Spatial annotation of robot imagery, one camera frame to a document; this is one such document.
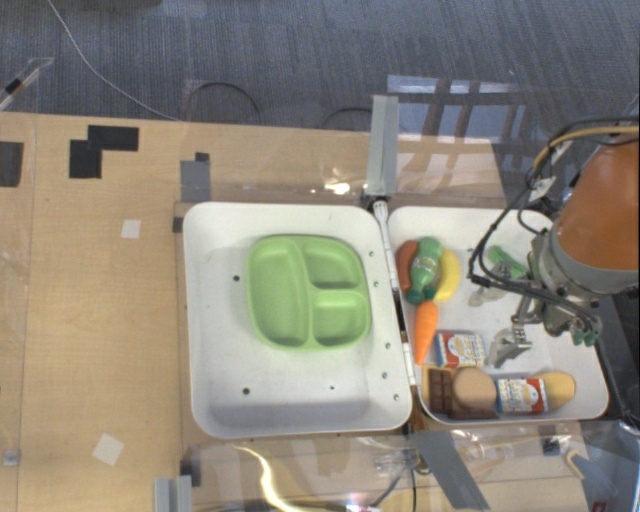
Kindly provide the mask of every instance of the yellow cable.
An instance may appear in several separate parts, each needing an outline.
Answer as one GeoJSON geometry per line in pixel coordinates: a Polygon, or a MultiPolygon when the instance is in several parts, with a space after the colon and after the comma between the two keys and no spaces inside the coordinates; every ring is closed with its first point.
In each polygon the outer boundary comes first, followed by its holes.
{"type": "Polygon", "coordinates": [[[583,130],[576,130],[571,133],[567,133],[562,137],[553,139],[547,146],[542,148],[536,159],[533,161],[533,170],[537,171],[540,166],[540,162],[549,154],[549,149],[562,144],[565,141],[577,139],[579,137],[588,137],[589,135],[607,135],[609,133],[635,133],[638,134],[637,126],[598,126],[595,128],[585,128],[583,130]]]}

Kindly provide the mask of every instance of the wooden table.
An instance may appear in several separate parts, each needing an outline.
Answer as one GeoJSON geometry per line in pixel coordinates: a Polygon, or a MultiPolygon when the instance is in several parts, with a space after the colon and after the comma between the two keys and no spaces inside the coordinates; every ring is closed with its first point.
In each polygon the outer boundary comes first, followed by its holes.
{"type": "MultiPolygon", "coordinates": [[[[183,454],[172,232],[180,161],[209,153],[217,200],[354,203],[369,138],[3,113],[0,140],[25,143],[20,186],[0,188],[0,451],[22,454],[19,466],[0,468],[0,509],[151,510],[154,479],[175,477],[183,454]],[[140,128],[139,150],[105,151],[102,179],[70,179],[69,141],[86,139],[89,124],[140,128]],[[349,184],[350,193],[327,189],[338,183],[349,184]],[[141,221],[139,238],[121,237],[126,220],[141,221]],[[114,465],[92,456],[105,433],[123,443],[114,465]]],[[[407,200],[503,203],[489,144],[484,153],[459,158],[455,170],[425,173],[415,164],[432,142],[399,143],[405,170],[398,183],[407,200]],[[415,195],[425,191],[428,198],[415,195]]],[[[339,469],[345,445],[330,440],[322,449],[322,464],[339,469]]],[[[366,451],[361,455],[369,460],[366,451]]],[[[255,472],[257,462],[249,463],[255,472]]],[[[584,504],[578,481],[564,467],[554,471],[547,474],[561,477],[553,485],[562,488],[562,510],[584,504]]],[[[534,490],[528,495],[550,485],[541,482],[527,484],[534,490]]],[[[237,484],[246,491],[246,482],[237,484]]],[[[421,493],[442,500],[433,481],[425,485],[421,493]]],[[[500,485],[491,481],[487,489],[499,496],[500,485]]],[[[553,509],[550,499],[536,499],[553,509]]]]}

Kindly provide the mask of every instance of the printed label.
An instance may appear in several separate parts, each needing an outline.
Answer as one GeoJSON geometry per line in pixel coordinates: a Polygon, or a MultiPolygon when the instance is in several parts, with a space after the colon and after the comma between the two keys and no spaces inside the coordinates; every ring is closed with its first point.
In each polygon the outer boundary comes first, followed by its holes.
{"type": "Polygon", "coordinates": [[[500,379],[496,384],[502,412],[535,414],[549,410],[542,379],[500,379]]]}
{"type": "Polygon", "coordinates": [[[459,368],[463,366],[484,366],[486,358],[482,337],[477,334],[438,334],[440,366],[459,368]]]}

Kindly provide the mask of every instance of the green bottle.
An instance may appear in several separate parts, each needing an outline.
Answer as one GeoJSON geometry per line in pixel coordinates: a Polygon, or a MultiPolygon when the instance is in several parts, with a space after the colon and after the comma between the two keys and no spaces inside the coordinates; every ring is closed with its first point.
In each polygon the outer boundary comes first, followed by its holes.
{"type": "Polygon", "coordinates": [[[440,256],[442,244],[437,239],[428,236],[418,242],[418,252],[409,269],[411,289],[406,295],[411,304],[418,305],[424,300],[423,290],[436,277],[440,256]]]}

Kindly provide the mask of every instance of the white cord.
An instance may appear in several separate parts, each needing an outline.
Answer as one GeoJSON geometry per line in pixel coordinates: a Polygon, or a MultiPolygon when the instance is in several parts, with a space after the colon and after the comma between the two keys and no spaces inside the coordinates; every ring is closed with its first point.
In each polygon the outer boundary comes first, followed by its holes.
{"type": "Polygon", "coordinates": [[[109,87],[111,87],[113,90],[119,92],[120,94],[122,94],[125,98],[131,100],[132,102],[134,102],[136,105],[142,107],[145,110],[148,110],[149,112],[151,112],[152,114],[155,114],[157,116],[160,116],[164,119],[169,119],[170,121],[180,121],[180,119],[176,118],[176,117],[171,117],[167,114],[163,114],[162,112],[156,110],[155,108],[150,107],[149,105],[145,105],[144,103],[142,103],[142,101],[134,98],[133,96],[131,96],[131,94],[129,94],[126,91],[123,91],[122,89],[120,89],[120,87],[118,87],[116,84],[114,84],[113,82],[111,82],[110,80],[107,80],[104,76],[102,76],[98,70],[96,70],[96,68],[94,68],[91,63],[87,60],[87,58],[84,56],[84,53],[82,53],[82,50],[80,49],[80,47],[78,46],[78,43],[76,43],[75,38],[73,37],[73,34],[71,33],[71,30],[69,30],[69,27],[67,26],[67,24],[65,23],[64,19],[62,18],[62,16],[60,15],[60,12],[58,12],[58,9],[56,9],[56,6],[53,5],[52,0],[47,0],[47,3],[49,4],[49,6],[51,7],[51,10],[53,11],[53,14],[55,14],[56,18],[58,18],[58,21],[60,22],[60,24],[62,25],[62,28],[64,28],[64,31],[67,33],[67,36],[69,37],[69,40],[71,41],[71,44],[73,45],[73,47],[75,48],[76,52],[78,52],[78,55],[80,56],[80,58],[82,59],[82,62],[84,62],[84,64],[87,66],[87,68],[89,68],[89,71],[91,71],[91,73],[93,73],[97,78],[99,78],[100,80],[102,80],[105,84],[107,84],[109,87]]]}

